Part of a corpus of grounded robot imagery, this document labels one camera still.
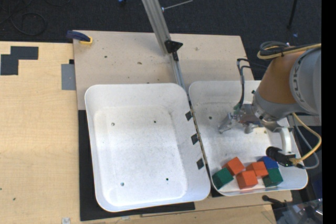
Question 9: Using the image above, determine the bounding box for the black cylinder on white bracket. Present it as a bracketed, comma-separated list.
[265, 123, 298, 167]

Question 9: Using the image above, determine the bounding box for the pale wood board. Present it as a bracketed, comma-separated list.
[72, 30, 292, 218]

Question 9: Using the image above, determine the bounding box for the white plastic tray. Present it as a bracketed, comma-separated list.
[188, 80, 309, 197]
[84, 82, 212, 213]

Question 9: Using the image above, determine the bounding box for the orange cube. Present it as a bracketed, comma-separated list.
[222, 156, 246, 176]
[236, 170, 259, 190]
[246, 161, 269, 179]

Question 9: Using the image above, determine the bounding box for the green cube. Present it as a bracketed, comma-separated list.
[262, 167, 285, 188]
[212, 167, 235, 190]

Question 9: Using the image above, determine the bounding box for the blue cube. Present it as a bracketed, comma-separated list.
[257, 156, 280, 170]

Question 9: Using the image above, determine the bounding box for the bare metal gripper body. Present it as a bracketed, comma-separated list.
[233, 103, 265, 129]

